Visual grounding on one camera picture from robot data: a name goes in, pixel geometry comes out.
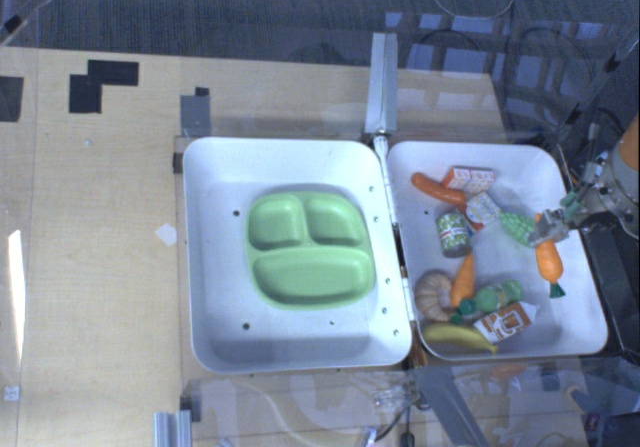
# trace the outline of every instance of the yellow banana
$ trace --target yellow banana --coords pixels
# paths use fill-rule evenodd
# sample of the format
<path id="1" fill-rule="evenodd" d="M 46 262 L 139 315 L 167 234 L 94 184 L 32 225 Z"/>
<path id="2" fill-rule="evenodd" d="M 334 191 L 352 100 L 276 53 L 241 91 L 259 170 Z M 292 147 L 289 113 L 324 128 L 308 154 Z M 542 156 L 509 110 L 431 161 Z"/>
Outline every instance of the yellow banana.
<path id="1" fill-rule="evenodd" d="M 422 328 L 422 338 L 427 344 L 455 344 L 473 350 L 489 350 L 494 355 L 498 348 L 491 344 L 475 328 L 451 323 L 432 323 Z"/>

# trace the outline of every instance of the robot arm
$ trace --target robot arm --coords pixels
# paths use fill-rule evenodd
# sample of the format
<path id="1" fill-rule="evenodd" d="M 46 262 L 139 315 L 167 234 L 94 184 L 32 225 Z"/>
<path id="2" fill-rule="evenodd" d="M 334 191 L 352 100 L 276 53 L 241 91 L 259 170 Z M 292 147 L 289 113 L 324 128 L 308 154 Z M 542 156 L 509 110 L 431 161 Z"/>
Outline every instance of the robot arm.
<path id="1" fill-rule="evenodd" d="M 638 239 L 638 115 L 606 159 L 587 164 L 579 185 L 560 206 L 542 213 L 529 234 L 532 246 L 547 239 L 560 241 L 573 229 L 588 231 L 610 223 L 612 214 Z"/>

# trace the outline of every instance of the can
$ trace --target can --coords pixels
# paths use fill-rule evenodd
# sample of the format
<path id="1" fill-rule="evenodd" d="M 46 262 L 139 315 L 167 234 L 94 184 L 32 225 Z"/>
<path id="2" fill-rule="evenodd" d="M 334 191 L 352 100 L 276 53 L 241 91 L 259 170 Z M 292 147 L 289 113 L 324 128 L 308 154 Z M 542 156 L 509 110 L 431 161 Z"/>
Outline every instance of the can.
<path id="1" fill-rule="evenodd" d="M 448 258 L 464 257 L 471 252 L 471 240 L 464 216 L 449 212 L 436 220 L 442 254 Z"/>

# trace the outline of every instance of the wooden table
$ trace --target wooden table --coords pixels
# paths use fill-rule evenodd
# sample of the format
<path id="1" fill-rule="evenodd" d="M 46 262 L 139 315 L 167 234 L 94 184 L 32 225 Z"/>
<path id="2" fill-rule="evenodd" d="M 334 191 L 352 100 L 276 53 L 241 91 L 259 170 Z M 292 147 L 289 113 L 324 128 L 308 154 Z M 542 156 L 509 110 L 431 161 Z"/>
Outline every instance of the wooden table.
<path id="1" fill-rule="evenodd" d="M 24 193 L 25 209 L 18 211 L 22 217 L 29 216 L 31 206 L 31 223 L 23 233 L 28 272 L 22 394 L 19 409 L 5 404 L 0 413 L 0 443 L 13 444 L 17 419 L 20 447 L 150 445 L 154 412 L 177 411 L 183 385 L 178 250 L 155 233 L 165 224 L 176 225 L 171 162 L 180 133 L 180 95 L 208 87 L 214 129 L 245 128 L 249 108 L 254 126 L 269 130 L 278 118 L 287 118 L 286 128 L 313 136 L 318 135 L 314 129 L 336 121 L 357 128 L 367 99 L 368 69 L 3 51 L 29 63 L 11 70 L 0 62 L 0 74 L 22 73 L 25 89 L 37 96 L 25 95 L 20 122 L 0 124 L 1 178 L 12 179 L 16 195 Z M 139 84 L 103 86 L 102 114 L 70 114 L 69 75 L 86 74 L 89 59 L 136 61 Z M 438 98 L 432 97 L 434 80 L 442 89 L 452 85 L 443 76 L 401 72 L 401 125 L 415 123 L 421 101 L 432 101 L 426 115 L 432 132 L 438 131 L 438 122 L 443 133 L 459 127 L 459 111 L 437 106 Z M 461 86 L 467 84 L 458 81 L 453 89 Z M 490 82 L 476 81 L 464 93 L 471 96 L 470 125 L 484 126 L 474 132 L 499 137 L 501 122 L 497 108 L 492 109 Z M 26 199 L 31 190 L 32 203 Z M 229 380 L 217 381 L 224 387 Z M 345 391 L 334 388 L 322 397 L 325 405 L 335 405 Z M 220 399 L 231 398 L 220 392 Z M 360 424 L 339 434 L 320 427 L 314 431 L 286 392 L 275 397 L 261 392 L 256 395 L 265 399 L 263 408 L 284 417 L 283 428 L 295 430 L 299 424 L 304 432 L 263 435 L 239 420 L 238 436 L 229 438 L 232 445 L 355 445 Z M 498 419 L 505 415 L 504 403 L 486 410 L 493 413 L 485 417 L 502 423 Z M 432 412 L 414 420 L 416 435 L 428 434 L 429 445 L 447 445 Z M 381 445 L 395 445 L 397 435 L 388 442 Z"/>

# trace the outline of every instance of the green plate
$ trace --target green plate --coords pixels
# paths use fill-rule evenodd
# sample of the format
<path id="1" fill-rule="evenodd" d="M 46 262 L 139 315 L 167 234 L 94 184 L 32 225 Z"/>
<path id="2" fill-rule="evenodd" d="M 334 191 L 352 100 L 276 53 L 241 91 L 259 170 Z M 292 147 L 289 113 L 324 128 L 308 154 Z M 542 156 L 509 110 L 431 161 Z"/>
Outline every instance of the green plate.
<path id="1" fill-rule="evenodd" d="M 353 303 L 374 286 L 371 242 L 360 211 L 335 193 L 275 193 L 258 199 L 246 227 L 255 288 L 297 310 Z"/>

